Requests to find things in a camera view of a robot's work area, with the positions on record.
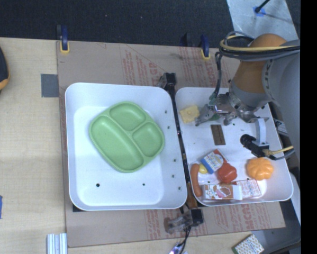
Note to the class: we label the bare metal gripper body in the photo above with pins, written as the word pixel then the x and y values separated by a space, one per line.
pixel 227 107

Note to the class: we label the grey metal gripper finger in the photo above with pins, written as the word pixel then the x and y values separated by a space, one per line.
pixel 204 118
pixel 229 119

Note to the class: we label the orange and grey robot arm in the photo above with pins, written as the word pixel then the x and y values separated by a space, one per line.
pixel 253 73

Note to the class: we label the yellow cheese wedge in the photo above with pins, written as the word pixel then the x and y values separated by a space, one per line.
pixel 189 114

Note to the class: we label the brown chocolate bar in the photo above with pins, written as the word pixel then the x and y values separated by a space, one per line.
pixel 218 134

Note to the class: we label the white plastic tray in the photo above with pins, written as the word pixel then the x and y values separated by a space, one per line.
pixel 121 189
pixel 235 149

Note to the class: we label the thin black and white rod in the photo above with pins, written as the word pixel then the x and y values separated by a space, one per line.
pixel 180 139

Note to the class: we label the small yellow ball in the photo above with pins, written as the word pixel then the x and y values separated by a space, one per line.
pixel 202 169

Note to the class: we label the red bell pepper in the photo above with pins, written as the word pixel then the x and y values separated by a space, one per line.
pixel 227 173

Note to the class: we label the orange pumpkin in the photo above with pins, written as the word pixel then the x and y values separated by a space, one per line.
pixel 259 168

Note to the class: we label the orange sausage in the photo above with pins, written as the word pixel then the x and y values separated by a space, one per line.
pixel 195 179

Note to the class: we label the pink and white carton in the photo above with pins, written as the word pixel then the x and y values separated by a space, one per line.
pixel 251 189

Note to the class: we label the white and orange carton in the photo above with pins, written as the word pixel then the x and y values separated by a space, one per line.
pixel 221 192

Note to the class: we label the green divided plate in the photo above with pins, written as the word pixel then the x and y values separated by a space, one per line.
pixel 113 139

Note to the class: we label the brown cardboard board, red print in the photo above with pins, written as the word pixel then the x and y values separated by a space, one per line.
pixel 100 62

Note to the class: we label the black cylinder on white bracket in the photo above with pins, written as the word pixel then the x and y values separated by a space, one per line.
pixel 260 148

